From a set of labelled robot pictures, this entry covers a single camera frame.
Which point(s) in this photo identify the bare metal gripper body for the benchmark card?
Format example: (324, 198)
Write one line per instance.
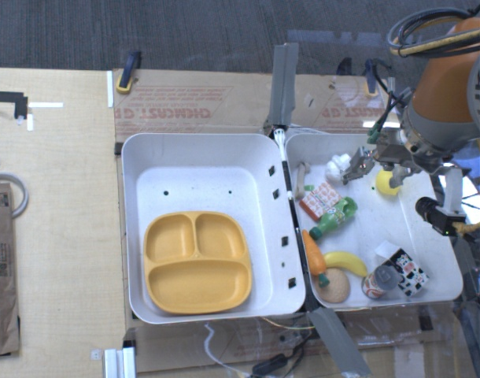
(393, 150)

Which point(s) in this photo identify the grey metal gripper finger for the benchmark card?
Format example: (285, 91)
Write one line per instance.
(358, 167)
(399, 173)

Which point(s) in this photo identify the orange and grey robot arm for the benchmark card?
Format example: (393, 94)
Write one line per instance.
(440, 93)

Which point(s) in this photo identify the yellow lemon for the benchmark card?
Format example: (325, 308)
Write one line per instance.
(385, 185)

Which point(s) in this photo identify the white lumpy toy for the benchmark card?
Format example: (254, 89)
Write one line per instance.
(336, 167)

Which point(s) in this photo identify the orange and white carton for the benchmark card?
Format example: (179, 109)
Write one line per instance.
(320, 201)

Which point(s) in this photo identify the white plastic tray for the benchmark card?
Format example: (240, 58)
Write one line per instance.
(385, 227)
(208, 152)

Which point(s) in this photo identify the green plastic bottle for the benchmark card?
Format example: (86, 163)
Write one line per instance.
(334, 219)

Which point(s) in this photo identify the yellow banana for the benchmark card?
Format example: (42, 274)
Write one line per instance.
(348, 261)

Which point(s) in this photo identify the orange carrot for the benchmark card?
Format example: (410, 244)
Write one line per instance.
(314, 256)

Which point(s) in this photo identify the black and white cow carton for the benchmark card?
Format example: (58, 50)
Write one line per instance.
(411, 274)

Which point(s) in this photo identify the small orange and white can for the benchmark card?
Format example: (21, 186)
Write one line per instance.
(377, 284)

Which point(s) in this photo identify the beige round biscuit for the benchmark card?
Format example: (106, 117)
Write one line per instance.
(336, 287)

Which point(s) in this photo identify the brown cardboard board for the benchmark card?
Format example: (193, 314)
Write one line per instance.
(240, 101)

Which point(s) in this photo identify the yellow divided plate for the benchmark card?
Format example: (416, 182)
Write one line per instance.
(196, 278)

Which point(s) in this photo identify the brown paper bag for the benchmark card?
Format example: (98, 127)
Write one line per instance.
(2, 274)

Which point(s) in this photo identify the black cylinder on white bracket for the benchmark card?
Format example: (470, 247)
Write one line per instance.
(434, 213)

